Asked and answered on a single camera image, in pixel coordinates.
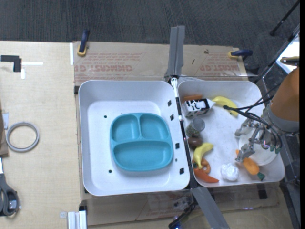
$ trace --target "blue divided plate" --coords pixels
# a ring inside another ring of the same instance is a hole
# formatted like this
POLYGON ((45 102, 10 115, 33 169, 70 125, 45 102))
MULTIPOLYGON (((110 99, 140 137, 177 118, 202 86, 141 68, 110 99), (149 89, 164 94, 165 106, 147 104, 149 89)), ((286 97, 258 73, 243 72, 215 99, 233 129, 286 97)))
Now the blue divided plate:
POLYGON ((110 144, 115 163, 127 171, 161 169, 173 159, 171 133, 156 114, 118 116, 111 124, 110 144))

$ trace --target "white crumpled ball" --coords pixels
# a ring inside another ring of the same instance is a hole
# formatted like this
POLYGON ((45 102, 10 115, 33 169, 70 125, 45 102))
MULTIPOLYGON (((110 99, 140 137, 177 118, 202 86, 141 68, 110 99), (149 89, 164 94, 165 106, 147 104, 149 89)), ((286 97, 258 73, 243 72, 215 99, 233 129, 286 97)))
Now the white crumpled ball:
POLYGON ((239 176, 239 168, 236 167, 233 163, 222 165, 220 172, 223 179, 227 179, 229 181, 236 181, 239 176))

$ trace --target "wooden surface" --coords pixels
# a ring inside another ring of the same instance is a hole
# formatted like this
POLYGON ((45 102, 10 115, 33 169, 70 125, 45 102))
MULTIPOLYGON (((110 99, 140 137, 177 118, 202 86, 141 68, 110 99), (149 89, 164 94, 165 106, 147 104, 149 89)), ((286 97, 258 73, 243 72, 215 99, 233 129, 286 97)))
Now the wooden surface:
MULTIPOLYGON (((25 79, 13 73, 12 63, 0 62, 0 99, 3 113, 9 112, 9 126, 28 121, 40 132, 31 151, 10 150, 3 158, 7 183, 18 192, 21 210, 13 218, 0 217, 0 229, 66 229, 61 212, 78 211, 80 204, 77 119, 74 69, 69 43, 0 42, 1 55, 18 55, 25 65, 25 79)), ((31 130, 20 128, 11 141, 26 146, 34 139, 31 130)), ((231 228, 292 228, 280 189, 278 205, 224 213, 231 228)), ((168 228, 169 219, 100 225, 91 228, 168 228)), ((188 228, 209 228, 206 218, 194 213, 188 228)))

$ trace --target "yellow banana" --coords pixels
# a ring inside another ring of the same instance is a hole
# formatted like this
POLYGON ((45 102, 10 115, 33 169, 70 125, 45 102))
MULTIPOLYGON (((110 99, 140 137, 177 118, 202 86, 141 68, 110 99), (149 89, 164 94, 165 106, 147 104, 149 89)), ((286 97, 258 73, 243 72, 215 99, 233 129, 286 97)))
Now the yellow banana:
POLYGON ((214 147, 211 143, 202 143, 199 147, 197 147, 194 151, 193 160, 198 165, 199 169, 202 169, 201 160, 205 152, 211 150, 214 147))
MULTIPOLYGON (((226 97, 222 97, 222 96, 217 96, 214 99, 212 99, 213 102, 215 102, 216 105, 220 105, 220 106, 224 106, 227 105, 228 107, 231 108, 237 108, 236 104, 232 102, 232 100, 226 98, 226 97)), ((233 110, 228 110, 230 112, 230 114, 237 116, 238 113, 233 111, 233 110)))

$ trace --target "white ring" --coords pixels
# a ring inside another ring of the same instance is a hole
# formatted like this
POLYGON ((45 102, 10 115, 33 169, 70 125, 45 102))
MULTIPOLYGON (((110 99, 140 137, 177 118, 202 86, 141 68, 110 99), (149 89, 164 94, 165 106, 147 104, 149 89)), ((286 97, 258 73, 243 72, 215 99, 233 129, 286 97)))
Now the white ring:
POLYGON ((7 133, 6 133, 6 141, 7 141, 7 143, 8 143, 8 145, 9 145, 9 147, 10 147, 11 150, 13 150, 13 151, 15 151, 15 152, 22 152, 22 153, 23 153, 23 152, 27 152, 27 151, 33 149, 33 148, 38 144, 38 141, 39 141, 39 132, 38 132, 37 127, 36 127, 35 125, 33 125, 32 123, 30 123, 30 122, 25 122, 25 121, 23 121, 23 122, 17 122, 17 123, 15 123, 15 124, 12 124, 12 125, 8 128, 8 131, 7 131, 7 133), (28 146, 28 147, 26 147, 26 148, 15 147, 15 146, 13 146, 13 145, 10 143, 10 134, 11 134, 11 132, 12 132, 14 129, 16 129, 17 127, 19 127, 19 126, 28 126, 28 127, 32 128, 32 129, 34 130, 34 132, 36 133, 36 139, 35 139, 35 141, 34 141, 30 146, 28 146))

